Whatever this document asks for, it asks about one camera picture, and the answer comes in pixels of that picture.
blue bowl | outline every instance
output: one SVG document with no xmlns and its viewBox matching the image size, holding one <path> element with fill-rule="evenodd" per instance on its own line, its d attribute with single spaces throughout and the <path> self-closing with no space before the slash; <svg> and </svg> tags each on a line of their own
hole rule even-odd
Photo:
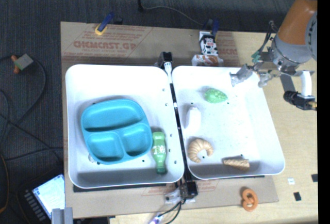
<svg viewBox="0 0 330 224">
<path fill-rule="evenodd" d="M 142 107 L 133 100 L 93 104 L 81 116 L 87 149 L 101 164 L 126 162 L 148 153 L 152 131 Z"/>
</svg>

beige table surface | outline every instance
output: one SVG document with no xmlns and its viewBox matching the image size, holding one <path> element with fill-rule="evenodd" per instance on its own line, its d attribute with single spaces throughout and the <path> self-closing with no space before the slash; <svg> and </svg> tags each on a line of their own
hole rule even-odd
<svg viewBox="0 0 330 224">
<path fill-rule="evenodd" d="M 81 37 L 81 33 L 86 32 L 86 26 L 90 25 L 61 23 L 64 173 L 67 206 L 73 208 L 74 218 L 115 215 L 115 218 L 111 219 L 111 223 L 148 223 L 155 215 L 154 211 L 162 212 L 168 209 L 168 207 L 161 206 L 163 204 L 161 194 L 159 196 L 149 196 L 149 200 L 146 202 L 145 197 L 141 201 L 139 200 L 141 198 L 139 192 L 145 193 L 149 189 L 135 188 L 115 192 L 75 193 L 72 188 L 73 184 L 68 177 L 68 123 L 64 76 L 71 65 L 89 63 L 86 57 L 88 53 L 82 56 L 81 53 L 78 54 L 74 50 L 70 52 L 70 39 L 77 40 Z M 132 32 L 131 26 L 127 26 L 127 29 Z M 150 65 L 152 62 L 157 61 L 161 51 L 170 51 L 176 65 L 189 65 L 192 56 L 199 53 L 199 30 L 134 27 L 134 30 L 138 31 L 139 29 L 141 29 L 142 34 L 135 36 L 135 40 L 134 38 L 129 40 L 131 43 L 135 43 L 134 47 L 137 48 L 127 54 L 124 60 L 116 60 L 116 64 Z M 121 26 L 120 30 L 125 30 L 125 26 Z M 232 32 L 223 33 L 222 37 L 225 41 L 218 45 L 220 48 L 224 47 L 220 57 L 225 62 L 228 59 L 227 66 L 234 66 L 238 63 L 238 60 L 241 65 L 244 63 L 251 64 L 251 55 L 260 48 L 265 34 Z M 219 42 L 221 42 L 222 37 L 218 35 Z M 317 98 L 317 63 L 310 60 L 300 69 L 315 70 L 312 76 L 312 90 L 313 95 Z M 296 89 L 301 91 L 300 80 L 295 79 L 294 84 Z M 285 157 L 286 166 L 284 171 L 278 175 L 265 177 L 263 180 L 239 179 L 226 180 L 227 182 L 211 182 L 210 185 L 214 184 L 216 186 L 214 192 L 201 193 L 196 197 L 196 204 L 185 205 L 174 223 L 268 224 L 318 222 L 318 183 L 313 182 L 311 178 L 312 174 L 318 173 L 317 112 L 302 111 L 285 102 L 279 78 L 269 81 L 268 85 L 264 87 L 264 92 Z M 240 197 L 238 194 L 231 195 L 230 193 L 231 190 L 237 190 L 238 187 L 243 188 L 245 186 L 254 189 L 261 197 L 262 203 L 251 213 L 245 211 L 239 205 Z M 212 195 L 215 192 L 217 192 L 218 199 Z M 300 201 L 295 200 L 293 193 L 296 192 L 301 195 Z M 139 206 L 136 207 L 136 210 L 128 210 L 130 214 L 126 214 L 125 208 L 129 207 L 128 204 L 132 199 L 137 199 L 134 203 L 139 204 Z M 169 214 L 166 220 L 170 220 L 173 214 Z"/>
</svg>

table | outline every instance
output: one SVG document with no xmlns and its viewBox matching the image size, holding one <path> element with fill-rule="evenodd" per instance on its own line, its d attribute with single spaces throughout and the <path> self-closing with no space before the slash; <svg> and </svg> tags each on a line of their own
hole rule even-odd
<svg viewBox="0 0 330 224">
<path fill-rule="evenodd" d="M 166 187 L 74 192 L 68 176 L 68 129 L 65 72 L 77 63 L 152 65 L 162 51 L 172 52 L 173 66 L 190 65 L 199 50 L 199 30 L 110 25 L 103 38 L 96 37 L 97 24 L 61 23 L 63 141 L 65 199 L 74 218 L 111 216 L 111 223 L 148 223 L 163 205 Z M 251 55 L 262 45 L 263 33 L 219 32 L 217 45 L 225 66 L 251 64 Z M 303 69 L 316 70 L 310 60 Z M 312 76 L 317 96 L 317 72 Z M 297 90 L 300 81 L 294 80 Z M 302 111 L 283 100 L 279 78 L 264 87 L 265 96 L 286 160 L 279 175 L 262 179 L 212 180 L 201 184 L 196 203 L 183 206 L 175 223 L 299 223 L 318 221 L 317 112 Z M 239 190 L 248 186 L 261 204 L 252 213 L 240 206 Z M 301 200 L 296 201 L 294 193 Z"/>
</svg>

green bottle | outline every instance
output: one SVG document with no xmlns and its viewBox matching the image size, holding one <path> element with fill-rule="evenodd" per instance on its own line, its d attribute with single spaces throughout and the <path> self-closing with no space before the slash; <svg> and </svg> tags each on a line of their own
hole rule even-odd
<svg viewBox="0 0 330 224">
<path fill-rule="evenodd" d="M 153 132 L 153 147 L 151 149 L 153 158 L 156 161 L 156 168 L 158 174 L 166 173 L 165 159 L 166 146 L 165 134 L 163 132 Z"/>
</svg>

white plastic tray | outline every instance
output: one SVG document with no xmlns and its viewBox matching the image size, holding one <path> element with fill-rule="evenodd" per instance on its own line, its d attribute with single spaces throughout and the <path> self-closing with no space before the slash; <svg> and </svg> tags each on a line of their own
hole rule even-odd
<svg viewBox="0 0 330 224">
<path fill-rule="evenodd" d="M 232 87 L 229 73 L 239 68 L 179 66 L 172 72 L 186 152 L 196 138 L 203 138 L 214 148 L 212 156 L 199 153 L 200 163 L 187 158 L 190 172 L 198 179 L 246 177 L 278 174 L 285 160 L 268 109 L 259 77 L 253 74 L 243 83 Z M 208 103 L 204 93 L 209 88 L 224 92 L 228 99 Z M 200 129 L 189 134 L 185 129 L 186 114 L 191 106 L 202 113 Z M 228 157 L 249 159 L 248 172 L 225 166 Z"/>
<path fill-rule="evenodd" d="M 68 111 L 69 176 L 80 188 L 160 184 L 178 181 L 184 162 L 166 73 L 157 67 L 75 65 L 65 75 Z M 103 165 L 89 160 L 80 127 L 83 110 L 93 103 L 131 99 L 143 108 L 152 132 L 166 135 L 168 173 L 156 173 L 151 153 Z"/>
</svg>

